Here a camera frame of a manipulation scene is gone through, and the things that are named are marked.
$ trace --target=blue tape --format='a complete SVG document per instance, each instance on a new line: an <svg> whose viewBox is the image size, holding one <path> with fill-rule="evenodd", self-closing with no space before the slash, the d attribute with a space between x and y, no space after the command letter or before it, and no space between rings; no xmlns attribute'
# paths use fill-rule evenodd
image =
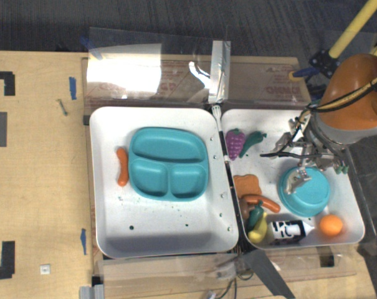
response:
<svg viewBox="0 0 377 299"><path fill-rule="evenodd" d="M320 71L317 70L315 67L308 67L306 69L298 70L294 72L292 75L293 77L312 77L313 75L319 74Z"/></svg>
<svg viewBox="0 0 377 299"><path fill-rule="evenodd" d="M76 100L76 79L74 77L69 77L69 91L72 99Z"/></svg>
<svg viewBox="0 0 377 299"><path fill-rule="evenodd" d="M83 254L87 255L87 249L86 249L86 230L82 228L82 233L80 234L80 241L82 242L83 246Z"/></svg>
<svg viewBox="0 0 377 299"><path fill-rule="evenodd" d="M80 43L92 54L97 60L102 60L101 53L97 50L95 45L86 37L80 37Z"/></svg>

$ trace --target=toy food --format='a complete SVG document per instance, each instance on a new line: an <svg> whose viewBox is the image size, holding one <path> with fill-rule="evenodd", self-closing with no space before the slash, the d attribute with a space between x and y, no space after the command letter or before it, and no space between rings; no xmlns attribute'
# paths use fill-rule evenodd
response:
<svg viewBox="0 0 377 299"><path fill-rule="evenodd" d="M239 209L241 210L242 218L245 221L249 218L249 212L252 211L254 208L254 206L249 206L245 199L239 200Z"/></svg>
<svg viewBox="0 0 377 299"><path fill-rule="evenodd" d="M313 229L313 226L304 221L271 222L269 224L269 232L272 235L270 245L287 245L299 242Z"/></svg>
<svg viewBox="0 0 377 299"><path fill-rule="evenodd" d="M242 198L244 195L261 195L262 190L259 186L259 178L256 175L235 175L234 176L234 185L236 187L236 193L238 198Z"/></svg>
<svg viewBox="0 0 377 299"><path fill-rule="evenodd" d="M261 208L261 205L263 204L262 201L259 201L258 205L255 206L254 210L249 213L248 222L246 224L247 231L252 230L256 223L259 221L260 218L262 218L264 210Z"/></svg>
<svg viewBox="0 0 377 299"><path fill-rule="evenodd" d="M118 178L118 185L125 186L128 182L128 156L123 148L118 148L116 151L120 162L120 175Z"/></svg>
<svg viewBox="0 0 377 299"><path fill-rule="evenodd" d="M193 201L208 186L208 151L190 131L146 127L130 141L128 172L132 188L159 201Z"/></svg>
<svg viewBox="0 0 377 299"><path fill-rule="evenodd" d="M242 151L245 143L245 134L237 128L228 131L226 135L227 153L231 161L234 161Z"/></svg>
<svg viewBox="0 0 377 299"><path fill-rule="evenodd" d="M244 147L242 148L241 152L239 153L239 158L242 158L245 155L245 153L247 152L247 150L249 148L251 148L251 146L254 146L255 144L258 144L261 141L263 141L263 138L265 138L266 136L267 136L267 134L263 134L260 131L256 131L256 132L253 132L252 134L250 134L247 137L247 139L244 143Z"/></svg>
<svg viewBox="0 0 377 299"><path fill-rule="evenodd" d="M321 218L319 228L328 237L338 235L343 227L342 220L336 215L325 215Z"/></svg>
<svg viewBox="0 0 377 299"><path fill-rule="evenodd" d="M254 244L261 242L267 233L267 222L265 220L266 217L267 213L264 212L262 218L257 221L255 227L248 233L249 240Z"/></svg>
<svg viewBox="0 0 377 299"><path fill-rule="evenodd" d="M300 217L313 217L321 213L330 200L331 187L328 179L317 168L306 167L306 173L312 178L292 189L291 180L302 172L299 167L288 169L278 183L278 195L281 203L293 214Z"/></svg>
<svg viewBox="0 0 377 299"><path fill-rule="evenodd" d="M263 202L263 207L270 209L272 212L280 212L281 206L271 199L260 195L245 195L243 196L248 204L258 204L259 201Z"/></svg>

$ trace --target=purple toy grape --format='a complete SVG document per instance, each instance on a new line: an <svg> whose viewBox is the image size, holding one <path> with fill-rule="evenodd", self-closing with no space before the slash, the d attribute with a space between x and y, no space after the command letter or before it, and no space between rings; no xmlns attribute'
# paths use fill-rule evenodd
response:
<svg viewBox="0 0 377 299"><path fill-rule="evenodd" d="M232 161L234 161L239 153L242 151L245 143L245 134L239 131L237 128L227 132L226 135L226 146L228 156Z"/></svg>

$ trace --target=black tape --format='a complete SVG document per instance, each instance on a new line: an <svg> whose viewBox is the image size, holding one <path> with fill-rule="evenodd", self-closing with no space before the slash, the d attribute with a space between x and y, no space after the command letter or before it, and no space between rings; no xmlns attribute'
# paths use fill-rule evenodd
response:
<svg viewBox="0 0 377 299"><path fill-rule="evenodd" d="M15 273L15 241L2 242L0 279L12 278Z"/></svg>
<svg viewBox="0 0 377 299"><path fill-rule="evenodd" d="M320 256L320 267L321 268L331 268L335 266L335 258L330 246L319 246L316 247L318 255Z"/></svg>
<svg viewBox="0 0 377 299"><path fill-rule="evenodd" d="M0 71L0 80L4 80L4 96L15 96L15 75L12 72Z"/></svg>

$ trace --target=wooden board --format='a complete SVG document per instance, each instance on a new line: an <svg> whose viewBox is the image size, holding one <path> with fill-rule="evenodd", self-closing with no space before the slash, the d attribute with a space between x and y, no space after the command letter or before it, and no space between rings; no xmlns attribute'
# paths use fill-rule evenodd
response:
<svg viewBox="0 0 377 299"><path fill-rule="evenodd" d="M365 262L354 246L334 246L332 252L335 266L322 268L316 248L271 251L268 256L297 298L376 298ZM220 263L228 263L228 256L165 257L145 262L106 260L102 267L105 297L202 299L209 289L219 295L228 281L215 278L214 269L219 267L225 273L228 266ZM271 296L256 275L248 281L237 281L240 299ZM233 293L231 289L226 298L233 298Z"/></svg>
<svg viewBox="0 0 377 299"><path fill-rule="evenodd" d="M84 56L0 52L0 71L16 76L14 97L3 95L0 80L0 112L7 112L7 147L0 148L0 258L2 241L16 243L15 274L0 280L0 298L78 298L79 287L91 284ZM76 100L69 77L77 80ZM51 274L41 275L40 265L47 263Z"/></svg>

